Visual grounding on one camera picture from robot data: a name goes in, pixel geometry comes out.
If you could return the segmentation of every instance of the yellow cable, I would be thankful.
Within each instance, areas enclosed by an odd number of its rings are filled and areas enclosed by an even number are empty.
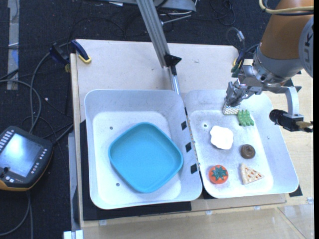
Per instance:
[[[287,9],[268,9],[264,6],[263,0],[259,0],[259,6],[260,8],[270,14],[277,14],[277,13],[283,13],[283,12],[294,12],[294,11],[309,11],[314,10],[314,6],[302,6],[302,7],[293,7],[293,8],[287,8]]]

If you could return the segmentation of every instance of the toy pizza slice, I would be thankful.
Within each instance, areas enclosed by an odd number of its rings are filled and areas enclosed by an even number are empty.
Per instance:
[[[240,174],[244,184],[258,181],[264,178],[264,176],[260,172],[248,167],[245,164],[241,164]]]

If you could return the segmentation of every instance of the display screen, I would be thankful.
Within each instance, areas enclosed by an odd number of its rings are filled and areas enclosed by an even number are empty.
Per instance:
[[[41,145],[16,133],[0,153],[0,167],[26,177],[41,149]]]

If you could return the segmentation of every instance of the blue plate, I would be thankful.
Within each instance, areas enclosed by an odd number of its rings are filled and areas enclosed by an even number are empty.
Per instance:
[[[115,170],[135,190],[151,193],[167,183],[182,167],[183,155],[157,126],[136,124],[109,147]]]

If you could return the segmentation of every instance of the brown round object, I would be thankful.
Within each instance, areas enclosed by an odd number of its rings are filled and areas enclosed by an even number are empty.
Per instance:
[[[240,148],[240,155],[243,158],[249,159],[249,158],[253,158],[256,154],[256,151],[254,149],[253,146],[249,145],[249,144],[245,144],[243,146],[241,146]]]

